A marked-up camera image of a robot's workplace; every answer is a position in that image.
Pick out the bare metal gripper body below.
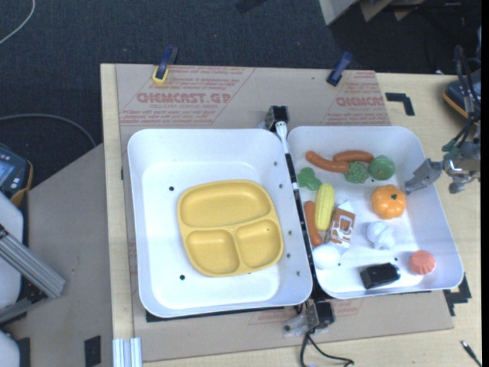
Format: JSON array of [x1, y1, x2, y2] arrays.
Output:
[[443, 143, 482, 177]]

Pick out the green round toy pepper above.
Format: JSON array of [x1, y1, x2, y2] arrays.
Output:
[[368, 154, 397, 181]]

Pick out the orange toy pumpkin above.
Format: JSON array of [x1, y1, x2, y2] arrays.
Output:
[[370, 184, 408, 220]]

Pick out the white plastic tray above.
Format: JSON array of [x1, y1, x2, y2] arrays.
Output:
[[286, 125, 465, 300], [126, 128, 314, 318]]

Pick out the green dotted toy vegetable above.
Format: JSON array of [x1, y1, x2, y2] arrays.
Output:
[[343, 160, 370, 184]]

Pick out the orange toy sausage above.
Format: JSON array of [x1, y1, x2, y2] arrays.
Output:
[[303, 200, 324, 248], [305, 150, 351, 174], [332, 149, 374, 164]]

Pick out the white toy garlic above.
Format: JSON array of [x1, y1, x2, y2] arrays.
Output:
[[366, 221, 397, 251]]

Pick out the brown and white carton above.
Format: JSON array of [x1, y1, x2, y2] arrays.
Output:
[[323, 200, 358, 248]]

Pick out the yellow toy corn cob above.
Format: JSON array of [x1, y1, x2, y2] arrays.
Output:
[[313, 183, 336, 232]]

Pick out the black rectangular box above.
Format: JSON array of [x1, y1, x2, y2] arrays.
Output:
[[359, 262, 401, 290]]

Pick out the green toy broccoli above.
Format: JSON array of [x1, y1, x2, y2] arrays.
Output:
[[296, 167, 322, 191]]

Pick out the white toy egg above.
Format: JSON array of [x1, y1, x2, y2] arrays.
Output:
[[312, 244, 342, 271]]

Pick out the thin black and white rod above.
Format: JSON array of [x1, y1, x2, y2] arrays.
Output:
[[274, 121, 319, 302]]

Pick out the yellow divided plate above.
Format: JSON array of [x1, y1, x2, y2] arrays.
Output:
[[176, 179, 284, 278]]

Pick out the brown cardboard board red print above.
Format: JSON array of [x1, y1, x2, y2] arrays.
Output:
[[114, 63, 455, 362]]

